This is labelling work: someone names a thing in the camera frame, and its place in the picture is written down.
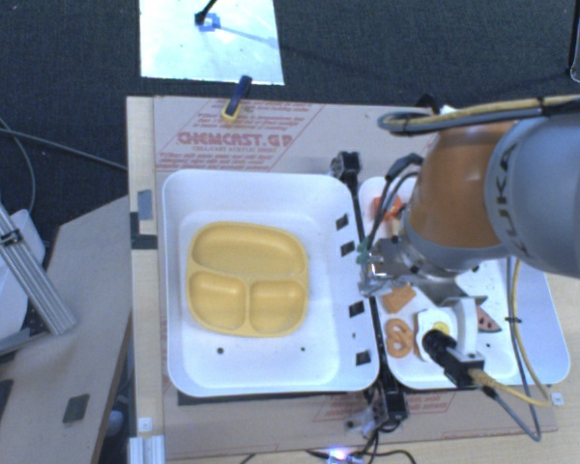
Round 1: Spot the brown cardboard board red print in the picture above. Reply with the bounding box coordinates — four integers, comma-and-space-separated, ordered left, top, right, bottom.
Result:
152, 95, 560, 461

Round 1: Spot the white fried egg toy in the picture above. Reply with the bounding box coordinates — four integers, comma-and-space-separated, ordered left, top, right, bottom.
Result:
412, 306, 458, 358

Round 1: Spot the black cylinder on white bracket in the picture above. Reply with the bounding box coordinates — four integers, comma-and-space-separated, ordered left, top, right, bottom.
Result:
418, 296, 487, 389

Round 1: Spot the yellow divided plate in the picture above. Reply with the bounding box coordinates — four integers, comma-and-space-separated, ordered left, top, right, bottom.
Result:
185, 220, 312, 339

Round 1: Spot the white plastic tray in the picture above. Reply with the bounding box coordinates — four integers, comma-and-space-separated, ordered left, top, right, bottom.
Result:
161, 168, 383, 399
358, 175, 572, 391

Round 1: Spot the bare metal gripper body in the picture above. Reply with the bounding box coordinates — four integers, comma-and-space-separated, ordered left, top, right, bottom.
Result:
372, 236, 465, 304

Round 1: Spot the orange waffle biscuit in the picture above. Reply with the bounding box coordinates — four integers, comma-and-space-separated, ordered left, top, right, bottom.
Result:
381, 284, 419, 315

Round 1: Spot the orange pretzel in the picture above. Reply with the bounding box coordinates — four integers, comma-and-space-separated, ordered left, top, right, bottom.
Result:
385, 317, 420, 360

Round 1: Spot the red watermelon slice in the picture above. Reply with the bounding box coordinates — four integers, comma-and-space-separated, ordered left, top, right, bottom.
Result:
474, 304, 504, 334

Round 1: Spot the thin black rod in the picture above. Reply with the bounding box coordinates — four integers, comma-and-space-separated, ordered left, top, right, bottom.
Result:
347, 170, 395, 397

